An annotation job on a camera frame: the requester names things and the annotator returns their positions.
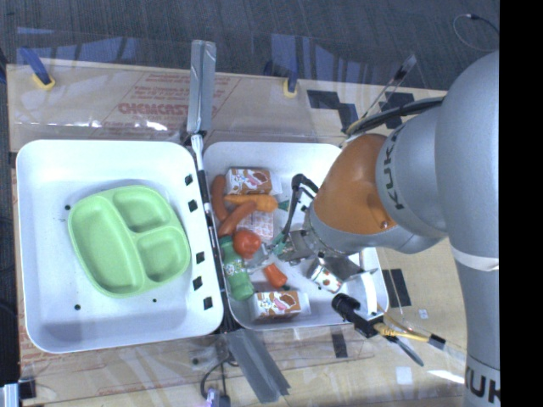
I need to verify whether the small orange carrot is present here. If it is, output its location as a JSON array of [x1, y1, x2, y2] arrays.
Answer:
[[263, 262, 292, 291]]

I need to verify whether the white plastic tray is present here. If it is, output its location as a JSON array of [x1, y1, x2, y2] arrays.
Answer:
[[202, 141, 389, 332], [15, 138, 225, 354]]

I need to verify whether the brown and white carton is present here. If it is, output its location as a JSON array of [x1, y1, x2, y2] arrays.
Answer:
[[224, 166, 283, 197], [248, 290, 312, 324]]

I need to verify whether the brown cardboard board, red print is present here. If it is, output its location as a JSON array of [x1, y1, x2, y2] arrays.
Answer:
[[6, 59, 468, 407]]

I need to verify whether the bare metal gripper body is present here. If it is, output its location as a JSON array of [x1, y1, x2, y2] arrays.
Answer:
[[276, 227, 326, 267]]

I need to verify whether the thin black and white rod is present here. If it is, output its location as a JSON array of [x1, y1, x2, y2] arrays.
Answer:
[[190, 133, 232, 332]]

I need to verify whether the small white and red can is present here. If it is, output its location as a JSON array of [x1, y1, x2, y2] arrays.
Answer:
[[305, 265, 344, 294]]

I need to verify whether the green bottle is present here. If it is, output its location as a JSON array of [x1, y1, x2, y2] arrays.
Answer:
[[218, 235, 255, 302]]

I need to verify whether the green divided plate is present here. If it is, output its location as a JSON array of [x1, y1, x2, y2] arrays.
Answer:
[[67, 184, 192, 299]]

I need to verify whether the orange and white carton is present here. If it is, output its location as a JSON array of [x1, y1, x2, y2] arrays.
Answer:
[[237, 209, 276, 242]]

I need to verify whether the black cylinder on white bracket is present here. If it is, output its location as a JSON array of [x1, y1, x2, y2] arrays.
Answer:
[[331, 267, 380, 339]]

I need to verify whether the red-orange toy sausage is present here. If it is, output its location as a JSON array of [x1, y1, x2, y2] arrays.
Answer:
[[217, 201, 258, 238], [210, 174, 231, 222]]

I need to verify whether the red toy tomato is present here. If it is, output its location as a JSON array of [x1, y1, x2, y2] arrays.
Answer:
[[232, 228, 262, 260]]

